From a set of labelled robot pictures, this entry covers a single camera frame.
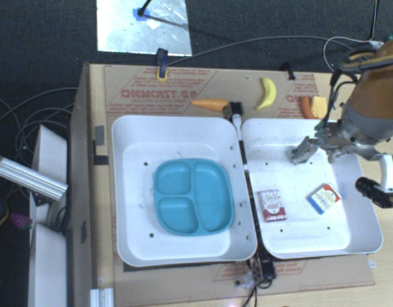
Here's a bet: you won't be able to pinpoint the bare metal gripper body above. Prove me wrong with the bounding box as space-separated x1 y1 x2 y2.
316 122 389 161

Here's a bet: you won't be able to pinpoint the yellow bread slice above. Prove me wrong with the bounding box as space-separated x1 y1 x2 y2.
311 96 328 119

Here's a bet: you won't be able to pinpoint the blue and white carton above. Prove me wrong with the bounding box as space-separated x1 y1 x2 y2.
307 182 342 216

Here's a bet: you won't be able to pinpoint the orange sausage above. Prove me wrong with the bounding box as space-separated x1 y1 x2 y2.
299 96 317 120

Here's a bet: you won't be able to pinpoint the thin black and white rod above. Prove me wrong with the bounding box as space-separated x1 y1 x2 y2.
232 113 271 262

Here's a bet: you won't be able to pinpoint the red and white carton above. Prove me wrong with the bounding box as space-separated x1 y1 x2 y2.
258 189 288 223

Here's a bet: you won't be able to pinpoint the yellow banana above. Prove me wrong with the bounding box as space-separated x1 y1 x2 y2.
255 77 278 112

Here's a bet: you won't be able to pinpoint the white plastic tray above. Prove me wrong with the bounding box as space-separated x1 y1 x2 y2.
111 114 259 267
240 117 384 260

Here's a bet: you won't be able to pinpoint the orange carrot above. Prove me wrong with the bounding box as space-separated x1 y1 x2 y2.
190 98 231 113

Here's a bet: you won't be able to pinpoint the blue divided plate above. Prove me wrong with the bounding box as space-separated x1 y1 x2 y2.
152 157 235 237

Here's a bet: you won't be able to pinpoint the brown cardboard board red print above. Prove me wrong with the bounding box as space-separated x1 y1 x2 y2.
103 65 376 301

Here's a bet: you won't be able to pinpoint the purple grapes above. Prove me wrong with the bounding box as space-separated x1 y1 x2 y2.
8 212 34 231

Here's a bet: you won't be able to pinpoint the black cylinder on white bracket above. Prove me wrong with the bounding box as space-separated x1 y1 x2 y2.
355 153 393 209

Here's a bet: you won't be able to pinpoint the black block with thin wires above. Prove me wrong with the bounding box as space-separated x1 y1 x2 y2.
256 253 277 283
227 100 245 120

